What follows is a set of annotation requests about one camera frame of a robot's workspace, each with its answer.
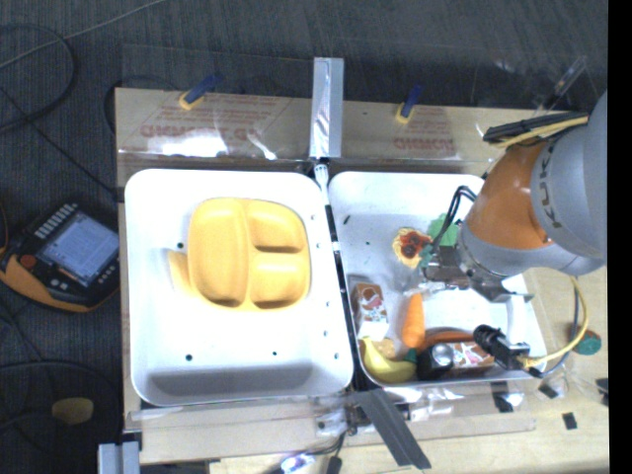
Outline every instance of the banana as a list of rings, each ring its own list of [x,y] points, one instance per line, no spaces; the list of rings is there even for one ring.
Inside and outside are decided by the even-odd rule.
[[[384,356],[371,338],[360,339],[360,352],[364,368],[370,375],[384,383],[403,383],[413,378],[417,365],[407,360],[393,360]]]

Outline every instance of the toy carrot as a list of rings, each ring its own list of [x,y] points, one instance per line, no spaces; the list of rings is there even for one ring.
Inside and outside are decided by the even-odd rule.
[[[408,348],[420,350],[426,340],[426,319],[424,302],[420,293],[411,296],[408,311],[402,327],[402,342]]]

